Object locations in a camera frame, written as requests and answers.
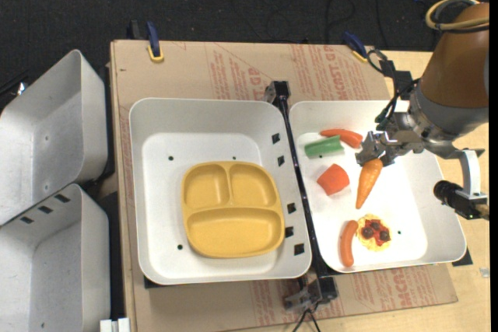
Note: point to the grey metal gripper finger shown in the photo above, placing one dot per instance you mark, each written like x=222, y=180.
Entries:
x=390, y=155
x=367, y=149

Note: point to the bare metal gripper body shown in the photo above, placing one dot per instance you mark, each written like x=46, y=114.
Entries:
x=408, y=132

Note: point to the orange carrot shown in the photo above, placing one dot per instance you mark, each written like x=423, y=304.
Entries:
x=367, y=182

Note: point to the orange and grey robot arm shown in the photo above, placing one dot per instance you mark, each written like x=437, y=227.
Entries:
x=455, y=62

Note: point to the green celery stick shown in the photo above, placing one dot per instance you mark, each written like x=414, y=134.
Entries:
x=323, y=147

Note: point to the orange rounded chunk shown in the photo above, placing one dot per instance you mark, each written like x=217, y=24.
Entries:
x=333, y=179

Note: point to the white plastic tray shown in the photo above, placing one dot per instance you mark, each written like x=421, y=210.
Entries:
x=412, y=214
x=163, y=186

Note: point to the thin black rod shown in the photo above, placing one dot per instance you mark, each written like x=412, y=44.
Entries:
x=301, y=182

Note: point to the yellow pasta with meatballs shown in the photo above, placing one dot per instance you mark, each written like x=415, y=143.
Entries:
x=373, y=233

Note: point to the yellow divided plate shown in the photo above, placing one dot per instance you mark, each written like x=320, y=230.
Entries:
x=233, y=210

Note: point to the brown cardboard board red print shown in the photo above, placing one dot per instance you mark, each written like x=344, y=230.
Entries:
x=218, y=70

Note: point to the black cylinder on white bracket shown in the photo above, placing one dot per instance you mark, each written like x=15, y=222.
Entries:
x=461, y=198

